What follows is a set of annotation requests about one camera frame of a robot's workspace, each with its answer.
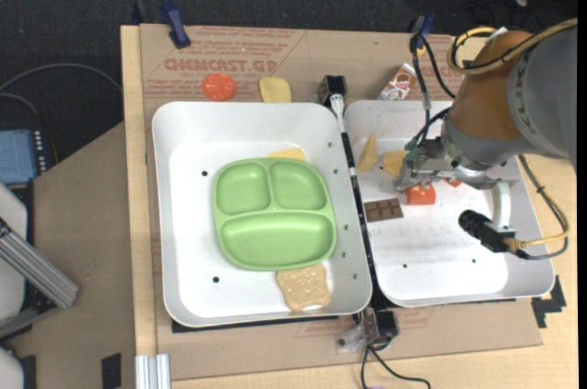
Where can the brown cardboard board red print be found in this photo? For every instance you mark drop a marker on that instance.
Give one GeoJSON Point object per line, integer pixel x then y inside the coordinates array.
{"type": "Point", "coordinates": [284, 57]}

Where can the yellow cheese slice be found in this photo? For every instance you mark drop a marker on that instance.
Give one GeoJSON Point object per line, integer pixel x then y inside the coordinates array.
{"type": "Point", "coordinates": [288, 153]}

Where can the white plastic tray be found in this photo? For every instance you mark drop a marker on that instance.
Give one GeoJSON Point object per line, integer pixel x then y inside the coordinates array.
{"type": "Point", "coordinates": [192, 203]}
{"type": "Point", "coordinates": [435, 254]}

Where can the black cylinder on white bracket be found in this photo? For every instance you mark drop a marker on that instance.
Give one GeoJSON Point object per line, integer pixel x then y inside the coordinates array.
{"type": "Point", "coordinates": [486, 231]}

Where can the yellow round biscuit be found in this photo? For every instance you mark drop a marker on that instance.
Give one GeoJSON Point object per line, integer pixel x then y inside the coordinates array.
{"type": "Point", "coordinates": [393, 162]}

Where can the beige toast slice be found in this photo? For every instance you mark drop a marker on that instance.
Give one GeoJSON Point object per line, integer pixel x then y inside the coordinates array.
{"type": "Point", "coordinates": [305, 288]}

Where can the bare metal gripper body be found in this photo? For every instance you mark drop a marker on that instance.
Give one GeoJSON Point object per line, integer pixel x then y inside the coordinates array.
{"type": "Point", "coordinates": [435, 164]}

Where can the thin black and white rod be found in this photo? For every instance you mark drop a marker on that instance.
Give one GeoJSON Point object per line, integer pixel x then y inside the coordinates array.
{"type": "Point", "coordinates": [353, 167]}

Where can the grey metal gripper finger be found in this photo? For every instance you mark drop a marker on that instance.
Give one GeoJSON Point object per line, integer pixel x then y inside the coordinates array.
{"type": "Point", "coordinates": [427, 182]}
{"type": "Point", "coordinates": [403, 181]}

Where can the green divided plate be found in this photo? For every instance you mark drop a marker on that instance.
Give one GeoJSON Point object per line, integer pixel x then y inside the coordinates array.
{"type": "Point", "coordinates": [275, 231]}

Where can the orange round fruit slice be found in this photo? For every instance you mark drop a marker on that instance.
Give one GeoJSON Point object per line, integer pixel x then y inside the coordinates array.
{"type": "Point", "coordinates": [219, 86]}

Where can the yellow cheese wedge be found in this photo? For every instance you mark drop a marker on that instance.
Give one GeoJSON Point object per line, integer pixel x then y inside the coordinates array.
{"type": "Point", "coordinates": [368, 155]}

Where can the pale yellow rounded piece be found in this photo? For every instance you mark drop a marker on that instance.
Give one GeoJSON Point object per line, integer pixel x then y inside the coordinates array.
{"type": "Point", "coordinates": [275, 90]}

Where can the orange cube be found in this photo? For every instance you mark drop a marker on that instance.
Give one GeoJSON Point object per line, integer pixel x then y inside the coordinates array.
{"type": "Point", "coordinates": [421, 196]}

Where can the small white and brown carton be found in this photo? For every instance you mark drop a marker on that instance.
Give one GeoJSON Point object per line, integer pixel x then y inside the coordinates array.
{"type": "Point", "coordinates": [398, 86]}

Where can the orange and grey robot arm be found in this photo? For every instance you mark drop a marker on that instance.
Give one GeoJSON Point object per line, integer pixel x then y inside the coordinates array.
{"type": "Point", "coordinates": [495, 103]}

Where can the brown chocolate bar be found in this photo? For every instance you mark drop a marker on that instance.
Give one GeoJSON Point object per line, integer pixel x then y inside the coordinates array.
{"type": "Point", "coordinates": [384, 210]}

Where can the small red piece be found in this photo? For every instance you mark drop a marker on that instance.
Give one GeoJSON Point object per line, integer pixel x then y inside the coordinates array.
{"type": "Point", "coordinates": [455, 182]}

